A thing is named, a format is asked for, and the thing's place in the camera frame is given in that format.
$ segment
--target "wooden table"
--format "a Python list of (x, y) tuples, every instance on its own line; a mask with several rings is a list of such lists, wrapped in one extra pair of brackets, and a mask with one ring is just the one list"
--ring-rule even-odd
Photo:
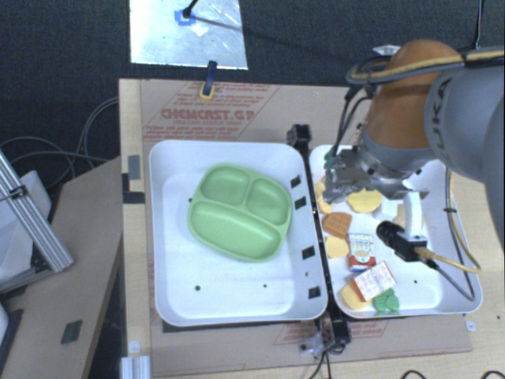
[[(339, 89), (340, 95), (345, 92)], [(122, 117), (122, 173), (128, 176), (132, 156), (142, 160), (142, 119), (140, 114), (140, 82), (121, 81), (120, 103)], [(144, 192), (146, 179), (140, 173), (128, 181), (132, 193)], [(468, 316), (475, 324), (470, 333), (473, 351), (470, 353), (428, 355), (394, 358), (367, 362), (332, 363), (332, 374), (341, 378), (400, 378), (407, 370), (415, 369), (429, 378), (480, 378), (487, 370), (505, 372), (505, 306), (503, 250), (498, 242), (489, 216), (483, 186), (466, 178), (454, 178), (454, 195), (466, 229), (473, 254), (482, 266), (480, 274), (484, 301), (481, 308)], [(148, 290), (148, 258), (146, 248), (146, 217), (142, 203), (124, 206), (125, 230), (125, 285), (126, 321), (129, 356), (151, 354), (151, 329)], [(201, 376), (217, 378), (304, 378), (310, 376), (314, 366), (296, 366), (265, 370), (212, 373)], [(318, 377), (326, 377), (325, 367)]]
[[(75, 263), (5, 301), (23, 317), (2, 378), (88, 378), (121, 260), (121, 204), (119, 159), (64, 185), (52, 227)], [(79, 329), (62, 343), (67, 325)]]

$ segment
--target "cardboard sheet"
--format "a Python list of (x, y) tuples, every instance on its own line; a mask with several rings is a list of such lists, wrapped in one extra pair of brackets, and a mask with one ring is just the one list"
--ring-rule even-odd
[[(198, 97), (196, 81), (141, 81), (144, 175), (148, 153), (164, 139), (284, 142), (295, 123), (312, 128), (311, 147), (335, 139), (344, 88), (216, 84), (212, 101)], [(357, 112), (350, 130), (363, 120)], [(352, 144), (356, 133), (343, 141)], [(151, 299), (151, 357), (155, 377), (313, 364), (298, 344), (316, 333), (313, 322), (179, 330), (164, 325), (154, 306), (152, 219), (148, 178), (144, 180)], [(461, 315), (410, 317), (350, 324), (353, 340), (332, 362), (472, 349)]]

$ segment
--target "white tray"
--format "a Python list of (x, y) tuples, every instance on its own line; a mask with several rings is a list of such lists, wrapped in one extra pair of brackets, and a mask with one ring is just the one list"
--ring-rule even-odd
[[(330, 145), (323, 145), (312, 150), (310, 167), (314, 183), (319, 182), (324, 176), (324, 155), (330, 148)], [(424, 217), (423, 235), (428, 238), (428, 248), (457, 261), (458, 253), (452, 242), (446, 212), (443, 210), (445, 208), (444, 165), (438, 160), (427, 163), (419, 175), (414, 174), (406, 181), (406, 186), (413, 190), (428, 189), (430, 191), (430, 194), (421, 201)], [(398, 312), (379, 313), (373, 306), (368, 306), (363, 310), (351, 310), (341, 299), (339, 291), (357, 274), (349, 270), (346, 257), (329, 259), (328, 264), (335, 300), (342, 311), (349, 316), (369, 319), (425, 314), (469, 313), (475, 311), (481, 305), (482, 290), (476, 274), (468, 274), (475, 294), (475, 299), (469, 301), (457, 292), (438, 272), (420, 262), (406, 263), (396, 256), (394, 251), (387, 247), (376, 235), (376, 227), (382, 220), (375, 219), (372, 214), (357, 214), (352, 211), (346, 202), (333, 204), (333, 212), (346, 212), (353, 216), (349, 232), (365, 233), (373, 236), (377, 263), (386, 261), (397, 281), (394, 289), (400, 301), (400, 310)], [(464, 253), (462, 253), (462, 259), (465, 265), (472, 265)], [(439, 263), (439, 266), (469, 293), (468, 283), (461, 270), (444, 263)]]
[[(305, 206), (293, 207), (286, 240), (272, 260), (239, 261), (191, 235), (189, 198), (207, 169), (220, 163), (273, 178), (286, 187), (293, 202), (305, 197)], [(149, 167), (155, 303), (163, 320), (183, 327), (309, 320), (324, 312), (327, 292), (298, 152), (286, 144), (163, 141), (151, 150)], [(296, 177), (301, 181), (292, 188)], [(314, 254), (303, 259), (302, 250), (309, 247)], [(318, 291), (319, 296), (309, 298)]]

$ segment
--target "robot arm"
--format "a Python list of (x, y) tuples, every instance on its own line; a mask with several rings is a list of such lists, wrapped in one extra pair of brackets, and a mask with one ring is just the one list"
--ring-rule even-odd
[(409, 66), (430, 60), (442, 71), (398, 72), (398, 80), (380, 88), (357, 146), (327, 162), (325, 200), (344, 201), (363, 188), (402, 198), (408, 192), (402, 181), (440, 159), (486, 185), (503, 245), (503, 51), (494, 56), (449, 66), (461, 55), (447, 45), (421, 39), (402, 47), (387, 64), (388, 74), (408, 74)]

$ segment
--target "metal frame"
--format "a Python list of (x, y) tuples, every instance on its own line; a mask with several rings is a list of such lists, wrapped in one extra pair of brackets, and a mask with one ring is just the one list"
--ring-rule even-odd
[[(73, 263), (72, 256), (60, 243), (50, 224), (36, 207), (30, 193), (23, 186), (2, 150), (0, 150), (0, 198), (7, 201), (52, 272), (61, 272)], [(36, 267), (31, 268), (0, 285), (0, 292), (20, 287), (46, 275), (47, 272), (38, 272)]]

